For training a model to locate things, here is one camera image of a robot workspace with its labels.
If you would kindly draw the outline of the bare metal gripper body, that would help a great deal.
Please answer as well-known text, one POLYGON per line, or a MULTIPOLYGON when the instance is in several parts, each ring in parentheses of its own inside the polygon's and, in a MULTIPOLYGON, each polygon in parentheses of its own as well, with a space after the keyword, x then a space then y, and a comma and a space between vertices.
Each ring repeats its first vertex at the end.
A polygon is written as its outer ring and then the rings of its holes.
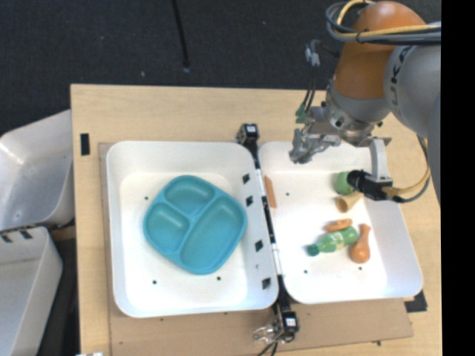
POLYGON ((309 110, 309 135, 327 142, 367 146, 375 126, 375 122, 362 122, 334 105, 312 106, 309 110))

